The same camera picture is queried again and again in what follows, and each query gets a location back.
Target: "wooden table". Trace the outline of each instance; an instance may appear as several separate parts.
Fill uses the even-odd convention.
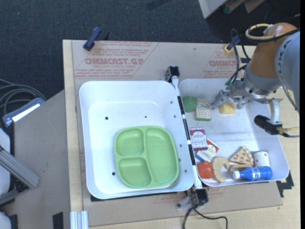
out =
[[[83,211],[80,153],[77,131],[77,115],[75,111],[76,97],[74,86],[72,41],[63,41],[64,58],[64,81],[67,116],[67,138],[69,157],[69,183],[71,211]],[[282,89],[279,89],[272,97],[283,98],[281,102],[280,120],[284,127],[299,126],[299,114],[293,109]],[[230,211],[218,214],[209,214],[210,217],[226,216],[229,227],[244,228],[300,228],[300,139],[280,137],[286,158],[291,170],[294,187],[284,191],[283,205],[280,207],[248,209]],[[106,226],[92,227],[95,229],[120,229],[120,228],[164,228],[177,229],[182,227],[183,217],[168,219],[154,219],[130,223],[113,224]],[[207,220],[198,215],[192,215],[186,223],[187,228],[225,228],[224,220]]]

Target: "toy pizza slice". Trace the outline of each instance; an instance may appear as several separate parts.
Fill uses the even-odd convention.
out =
[[[238,164],[254,165],[252,154],[246,147],[239,149],[230,159],[231,162]]]

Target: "white tray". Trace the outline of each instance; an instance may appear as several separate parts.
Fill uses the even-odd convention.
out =
[[[181,97],[193,96],[204,98],[211,103],[217,93],[225,88],[227,79],[186,79],[179,85]],[[288,163],[277,135],[270,135],[254,123],[257,115],[270,117],[268,105],[251,102],[242,109],[236,109],[236,114],[220,114],[219,108],[211,110],[212,119],[209,122],[196,121],[194,112],[186,113],[188,127],[204,127],[207,138],[220,146],[216,156],[231,156],[242,146],[250,152],[265,150],[268,152],[273,176],[270,180],[283,180],[289,174]],[[225,168],[221,171],[227,179],[220,183],[215,179],[202,179],[210,187],[253,183],[261,181],[234,180]]]
[[[174,87],[165,81],[90,81],[79,91],[89,192],[99,199],[188,190],[194,173]],[[158,188],[132,188],[119,178],[114,137],[122,129],[156,125],[172,135],[179,176]]]
[[[10,218],[0,211],[0,225],[1,229],[11,229]]]

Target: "small box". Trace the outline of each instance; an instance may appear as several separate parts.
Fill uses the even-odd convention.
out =
[[[194,151],[208,149],[205,130],[203,127],[189,128],[189,132]]]
[[[217,151],[219,150],[219,146],[212,142],[209,138],[207,138],[208,148],[207,150],[198,151],[195,155],[201,162],[208,161],[211,162],[212,159],[215,157]]]
[[[195,119],[199,121],[210,121],[210,104],[207,99],[197,99],[197,108],[195,109]]]

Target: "white can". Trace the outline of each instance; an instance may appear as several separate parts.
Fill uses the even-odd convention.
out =
[[[266,151],[257,151],[253,153],[253,158],[254,158],[254,165],[256,167],[263,167],[263,166],[270,167],[269,156]]]

